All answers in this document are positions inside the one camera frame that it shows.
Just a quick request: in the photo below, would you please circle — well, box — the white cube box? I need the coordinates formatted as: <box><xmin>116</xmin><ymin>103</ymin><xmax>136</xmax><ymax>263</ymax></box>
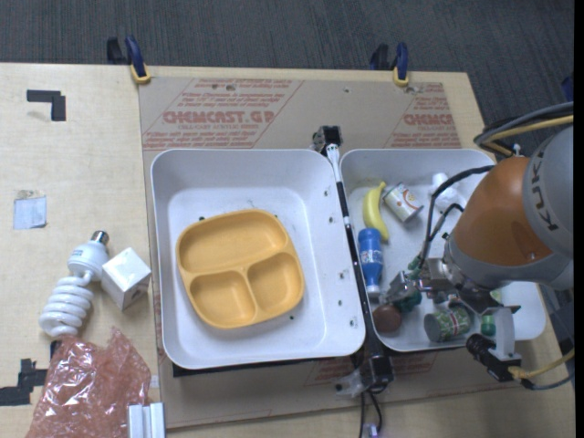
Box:
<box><xmin>100</xmin><ymin>246</ymin><xmax>153</xmax><ymax>311</ymax></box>

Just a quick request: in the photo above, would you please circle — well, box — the white spiral light bulb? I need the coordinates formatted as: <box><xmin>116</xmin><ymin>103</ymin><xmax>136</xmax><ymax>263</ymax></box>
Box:
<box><xmin>37</xmin><ymin>229</ymin><xmax>112</xmax><ymax>339</ymax></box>

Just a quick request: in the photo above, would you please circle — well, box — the white can with orange print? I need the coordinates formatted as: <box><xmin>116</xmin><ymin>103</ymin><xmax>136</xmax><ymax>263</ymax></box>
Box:
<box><xmin>381</xmin><ymin>182</ymin><xmax>425</xmax><ymax>224</ymax></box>

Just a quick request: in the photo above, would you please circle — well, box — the yellow divided plate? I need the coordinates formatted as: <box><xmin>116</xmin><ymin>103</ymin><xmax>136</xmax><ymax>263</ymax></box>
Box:
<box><xmin>174</xmin><ymin>208</ymin><xmax>307</xmax><ymax>330</ymax></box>

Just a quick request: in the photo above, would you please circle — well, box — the yellow banana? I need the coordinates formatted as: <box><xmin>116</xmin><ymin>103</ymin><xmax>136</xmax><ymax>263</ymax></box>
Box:
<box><xmin>361</xmin><ymin>180</ymin><xmax>391</xmax><ymax>243</ymax></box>

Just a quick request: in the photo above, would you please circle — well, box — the clear plastic bottle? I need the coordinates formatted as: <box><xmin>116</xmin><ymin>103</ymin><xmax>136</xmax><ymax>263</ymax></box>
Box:
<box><xmin>430</xmin><ymin>172</ymin><xmax>468</xmax><ymax>214</ymax></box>

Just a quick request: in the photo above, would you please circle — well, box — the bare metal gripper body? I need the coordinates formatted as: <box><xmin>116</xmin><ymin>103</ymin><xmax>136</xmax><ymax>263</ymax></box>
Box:
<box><xmin>417</xmin><ymin>257</ymin><xmax>521</xmax><ymax>316</ymax></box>

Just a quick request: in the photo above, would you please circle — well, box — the blue bottle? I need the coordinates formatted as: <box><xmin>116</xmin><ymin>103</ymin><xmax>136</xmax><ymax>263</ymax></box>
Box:
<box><xmin>357</xmin><ymin>227</ymin><xmax>385</xmax><ymax>297</ymax></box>

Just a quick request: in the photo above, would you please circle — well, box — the pink bubble wrap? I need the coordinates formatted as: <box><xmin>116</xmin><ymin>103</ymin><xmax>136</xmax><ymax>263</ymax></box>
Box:
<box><xmin>25</xmin><ymin>327</ymin><xmax>153</xmax><ymax>438</ymax></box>

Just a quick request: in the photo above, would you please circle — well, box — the white plastic tray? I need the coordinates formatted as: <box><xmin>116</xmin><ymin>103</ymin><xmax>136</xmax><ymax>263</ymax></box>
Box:
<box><xmin>150</xmin><ymin>148</ymin><xmax>368</xmax><ymax>370</ymax></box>
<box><xmin>339</xmin><ymin>148</ymin><xmax>548</xmax><ymax>353</ymax></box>

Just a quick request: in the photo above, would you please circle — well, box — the brown ball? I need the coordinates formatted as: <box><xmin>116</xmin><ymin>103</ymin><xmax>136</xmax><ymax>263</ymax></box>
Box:
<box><xmin>371</xmin><ymin>303</ymin><xmax>404</xmax><ymax>335</ymax></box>

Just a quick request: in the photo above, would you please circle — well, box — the green patterned can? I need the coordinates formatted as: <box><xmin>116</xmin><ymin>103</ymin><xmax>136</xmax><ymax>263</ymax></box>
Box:
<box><xmin>422</xmin><ymin>305</ymin><xmax>473</xmax><ymax>343</ymax></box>

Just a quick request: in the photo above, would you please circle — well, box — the dark green round object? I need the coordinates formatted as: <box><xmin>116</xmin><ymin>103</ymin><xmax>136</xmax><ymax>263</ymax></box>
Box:
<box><xmin>393</xmin><ymin>289</ymin><xmax>423</xmax><ymax>315</ymax></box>

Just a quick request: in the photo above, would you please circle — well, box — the black cylinder on white bracket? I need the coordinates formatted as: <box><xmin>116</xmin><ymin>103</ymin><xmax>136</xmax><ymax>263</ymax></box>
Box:
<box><xmin>465</xmin><ymin>306</ymin><xmax>523</xmax><ymax>382</ymax></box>

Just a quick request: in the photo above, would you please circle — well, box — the brown cardboard board red print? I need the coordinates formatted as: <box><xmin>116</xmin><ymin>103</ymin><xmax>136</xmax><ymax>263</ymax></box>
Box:
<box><xmin>137</xmin><ymin>76</ymin><xmax>563</xmax><ymax>430</ymax></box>

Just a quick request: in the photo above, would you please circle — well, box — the black block with thin wires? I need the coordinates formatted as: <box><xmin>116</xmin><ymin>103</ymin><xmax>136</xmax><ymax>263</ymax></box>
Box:
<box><xmin>312</xmin><ymin>125</ymin><xmax>344</xmax><ymax>155</ymax></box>
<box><xmin>360</xmin><ymin>354</ymin><xmax>396</xmax><ymax>394</ymax></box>

